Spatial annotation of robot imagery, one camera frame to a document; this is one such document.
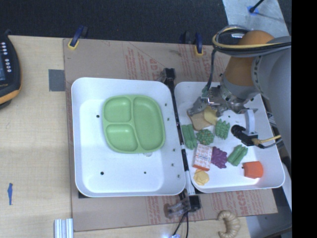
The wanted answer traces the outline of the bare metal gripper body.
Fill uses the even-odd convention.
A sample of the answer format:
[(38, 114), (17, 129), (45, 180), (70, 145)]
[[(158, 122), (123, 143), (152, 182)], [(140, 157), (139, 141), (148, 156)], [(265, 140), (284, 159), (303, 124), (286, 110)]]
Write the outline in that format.
[(218, 85), (210, 87), (202, 94), (203, 98), (207, 98), (208, 106), (216, 110), (217, 106), (225, 106), (227, 110), (231, 110), (236, 114), (244, 114), (247, 111), (257, 112), (257, 108), (247, 108), (244, 105), (248, 100), (239, 99), (234, 96), (226, 87)]

